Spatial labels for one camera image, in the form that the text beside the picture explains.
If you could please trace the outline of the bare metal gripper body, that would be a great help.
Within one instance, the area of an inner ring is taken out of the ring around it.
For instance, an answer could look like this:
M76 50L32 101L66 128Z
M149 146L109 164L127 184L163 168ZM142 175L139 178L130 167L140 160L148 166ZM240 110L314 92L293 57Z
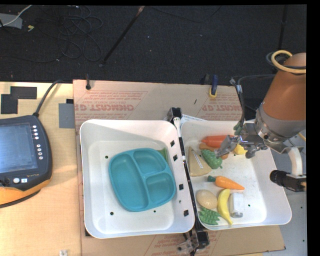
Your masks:
M269 129L263 122L246 122L239 135L238 143L247 151L266 150L283 151L284 137Z

